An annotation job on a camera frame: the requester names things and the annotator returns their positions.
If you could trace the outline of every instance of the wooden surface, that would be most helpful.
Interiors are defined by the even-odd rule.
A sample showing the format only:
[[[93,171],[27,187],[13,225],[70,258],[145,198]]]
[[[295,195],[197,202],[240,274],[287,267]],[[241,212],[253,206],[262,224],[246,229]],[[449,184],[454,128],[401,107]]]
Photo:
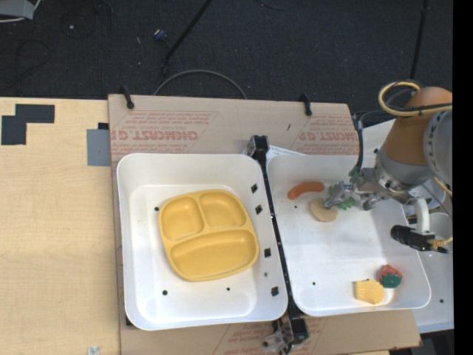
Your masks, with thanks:
[[[0,146],[0,354],[119,354],[111,169],[86,147],[107,102],[0,98],[0,115],[15,104],[54,104],[55,123]]]

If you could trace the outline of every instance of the white plastic tray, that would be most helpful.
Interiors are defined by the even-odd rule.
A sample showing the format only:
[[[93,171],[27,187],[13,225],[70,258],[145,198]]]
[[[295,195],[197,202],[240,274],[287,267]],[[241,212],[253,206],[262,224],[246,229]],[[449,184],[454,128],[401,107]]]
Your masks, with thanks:
[[[422,308],[431,297],[418,252],[390,237],[394,225],[407,226],[400,203],[381,201],[367,212],[356,206],[339,209],[338,217],[330,223],[320,222],[310,213],[311,200],[328,196],[330,185],[348,181],[356,159],[346,155],[280,155],[268,163],[294,301],[310,316]],[[369,162],[365,159],[364,166],[370,166]],[[305,193],[296,200],[287,198],[295,185],[312,180],[323,182],[325,190]],[[402,283],[385,288],[379,304],[357,300],[355,282],[377,280],[385,264],[403,274]]]
[[[285,280],[256,161],[245,155],[131,154],[118,164],[117,177],[125,309],[135,326],[152,331],[270,321],[285,313]],[[230,277],[189,282],[168,262],[154,208],[203,189],[224,189],[242,201],[258,237],[259,259]]]

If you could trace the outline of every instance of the gray tape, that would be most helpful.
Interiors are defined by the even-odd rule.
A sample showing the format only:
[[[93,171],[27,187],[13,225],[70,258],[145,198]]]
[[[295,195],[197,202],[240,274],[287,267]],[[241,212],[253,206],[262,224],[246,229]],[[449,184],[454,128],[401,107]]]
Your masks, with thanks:
[[[110,166],[110,132],[102,129],[87,129],[87,164]]]

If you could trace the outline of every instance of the cardboard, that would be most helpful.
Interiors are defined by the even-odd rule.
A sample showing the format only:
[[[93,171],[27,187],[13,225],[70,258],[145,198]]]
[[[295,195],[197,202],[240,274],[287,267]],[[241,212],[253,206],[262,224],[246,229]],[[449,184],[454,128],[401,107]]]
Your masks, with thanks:
[[[313,114],[307,116],[304,104],[293,101],[131,97],[134,109],[126,107],[123,95],[109,96],[122,354],[266,354],[262,340],[273,332],[271,322],[165,331],[126,324],[116,167],[133,152],[237,154],[252,135],[266,135],[270,145],[303,154],[357,155],[358,137],[348,106],[312,103]],[[307,317],[306,323],[310,337],[291,354],[348,354],[421,343],[408,310]]]

